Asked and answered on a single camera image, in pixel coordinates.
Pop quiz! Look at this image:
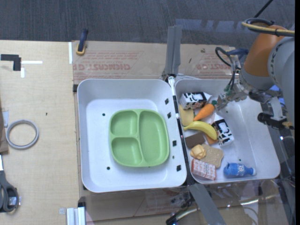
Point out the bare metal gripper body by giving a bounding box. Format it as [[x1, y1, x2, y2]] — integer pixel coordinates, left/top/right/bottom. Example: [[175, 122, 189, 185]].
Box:
[[222, 82, 249, 103]]

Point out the orange carrot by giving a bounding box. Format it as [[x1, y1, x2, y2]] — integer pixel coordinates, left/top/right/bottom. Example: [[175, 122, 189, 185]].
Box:
[[193, 99, 218, 122]]

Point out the black and white cow-print carton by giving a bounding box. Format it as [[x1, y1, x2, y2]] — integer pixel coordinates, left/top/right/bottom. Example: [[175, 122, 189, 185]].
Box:
[[211, 119, 235, 147], [179, 91, 213, 111]]

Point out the yellow banana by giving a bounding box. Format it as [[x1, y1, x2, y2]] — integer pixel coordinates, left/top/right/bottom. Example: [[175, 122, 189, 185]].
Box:
[[183, 120, 218, 141]]

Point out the pale yellow flat slice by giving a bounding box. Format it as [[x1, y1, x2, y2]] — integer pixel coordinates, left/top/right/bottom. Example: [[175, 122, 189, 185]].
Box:
[[178, 104, 195, 127]]

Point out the orange flat slice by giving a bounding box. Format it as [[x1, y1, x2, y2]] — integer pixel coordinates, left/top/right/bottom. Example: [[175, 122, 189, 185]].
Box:
[[204, 134, 219, 146]]

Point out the brown chocolate biscuit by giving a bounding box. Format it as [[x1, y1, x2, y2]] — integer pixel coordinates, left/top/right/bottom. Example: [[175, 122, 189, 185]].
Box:
[[184, 131, 207, 150]]

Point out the white plastic tray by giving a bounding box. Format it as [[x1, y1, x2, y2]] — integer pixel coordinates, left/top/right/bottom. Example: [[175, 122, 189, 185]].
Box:
[[174, 78, 281, 185], [76, 78, 188, 194]]

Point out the yellow bread roll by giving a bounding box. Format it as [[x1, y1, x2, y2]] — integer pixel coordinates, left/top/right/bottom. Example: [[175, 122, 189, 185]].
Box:
[[189, 144, 207, 160]]

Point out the brown toast slice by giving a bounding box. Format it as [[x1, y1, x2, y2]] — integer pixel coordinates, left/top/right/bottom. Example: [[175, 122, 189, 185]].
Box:
[[200, 143, 224, 169]]

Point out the blue bottle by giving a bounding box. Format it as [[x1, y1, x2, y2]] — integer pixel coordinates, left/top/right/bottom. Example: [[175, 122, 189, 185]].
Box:
[[223, 162, 257, 179]]

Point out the orange and white carton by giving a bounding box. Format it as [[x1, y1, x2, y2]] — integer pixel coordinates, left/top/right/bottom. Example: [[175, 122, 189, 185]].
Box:
[[190, 158, 217, 181]]

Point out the green divided plate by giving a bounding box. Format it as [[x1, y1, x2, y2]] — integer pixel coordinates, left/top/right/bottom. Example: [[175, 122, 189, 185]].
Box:
[[108, 109, 170, 168]]

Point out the brown cardboard board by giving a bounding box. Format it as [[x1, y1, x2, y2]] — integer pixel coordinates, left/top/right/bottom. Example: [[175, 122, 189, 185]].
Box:
[[71, 40, 283, 222]]

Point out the black cylinder on white bracket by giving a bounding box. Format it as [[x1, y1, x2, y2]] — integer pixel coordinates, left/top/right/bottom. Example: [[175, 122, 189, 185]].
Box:
[[257, 97, 294, 130]]

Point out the black block with thin wires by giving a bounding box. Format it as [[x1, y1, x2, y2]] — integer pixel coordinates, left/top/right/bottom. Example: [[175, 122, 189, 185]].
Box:
[[170, 194, 191, 206]]

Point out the grey and white ring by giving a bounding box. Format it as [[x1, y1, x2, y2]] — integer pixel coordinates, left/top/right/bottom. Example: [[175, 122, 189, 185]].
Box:
[[5, 119, 40, 150]]

